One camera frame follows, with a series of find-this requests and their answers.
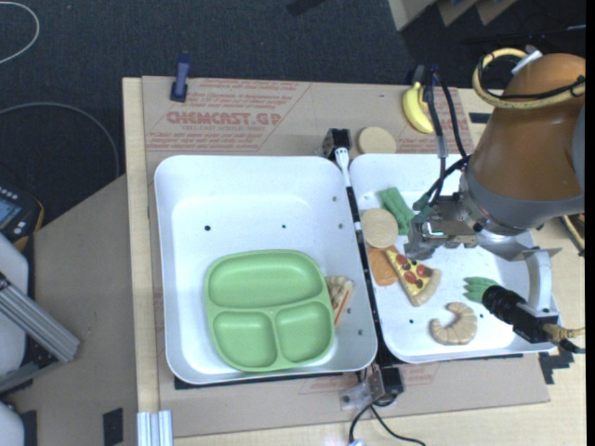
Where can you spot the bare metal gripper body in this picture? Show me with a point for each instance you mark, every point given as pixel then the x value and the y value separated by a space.
pixel 453 223

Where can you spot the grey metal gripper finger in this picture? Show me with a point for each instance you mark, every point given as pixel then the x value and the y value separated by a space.
pixel 430 248
pixel 413 247

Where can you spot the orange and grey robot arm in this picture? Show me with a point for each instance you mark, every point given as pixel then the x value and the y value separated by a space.
pixel 525 147

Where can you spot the yellow pizza slice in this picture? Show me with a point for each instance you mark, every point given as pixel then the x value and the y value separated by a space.
pixel 411 277

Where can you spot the white plastic tray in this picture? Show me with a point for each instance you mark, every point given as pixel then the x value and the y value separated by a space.
pixel 465 263
pixel 251 202

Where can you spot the beige round biscuit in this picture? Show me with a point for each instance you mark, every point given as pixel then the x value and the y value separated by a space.
pixel 376 141
pixel 379 227

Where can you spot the orange flat toy food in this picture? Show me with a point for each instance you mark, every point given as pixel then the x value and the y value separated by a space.
pixel 382 272

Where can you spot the green bean bundle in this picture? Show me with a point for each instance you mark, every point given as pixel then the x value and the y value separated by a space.
pixel 395 205

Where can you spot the green leafy toy vegetable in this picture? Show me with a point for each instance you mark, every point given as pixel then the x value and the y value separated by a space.
pixel 475 288

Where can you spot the thin black and white rod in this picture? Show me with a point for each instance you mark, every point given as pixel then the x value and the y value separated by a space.
pixel 355 212

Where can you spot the beige croissant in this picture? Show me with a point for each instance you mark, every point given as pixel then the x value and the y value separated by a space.
pixel 458 328

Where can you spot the beige sandwich wedge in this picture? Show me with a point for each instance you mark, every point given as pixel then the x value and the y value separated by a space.
pixel 341 295

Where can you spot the yellow banana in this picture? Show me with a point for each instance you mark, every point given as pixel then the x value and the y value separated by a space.
pixel 415 109

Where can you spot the green divided plate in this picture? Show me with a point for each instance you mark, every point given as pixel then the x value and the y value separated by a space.
pixel 265 311

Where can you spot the brown cardboard board red print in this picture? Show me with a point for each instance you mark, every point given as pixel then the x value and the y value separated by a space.
pixel 260 119

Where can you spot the black cylinder on white bracket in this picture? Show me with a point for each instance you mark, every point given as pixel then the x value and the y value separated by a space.
pixel 511 305

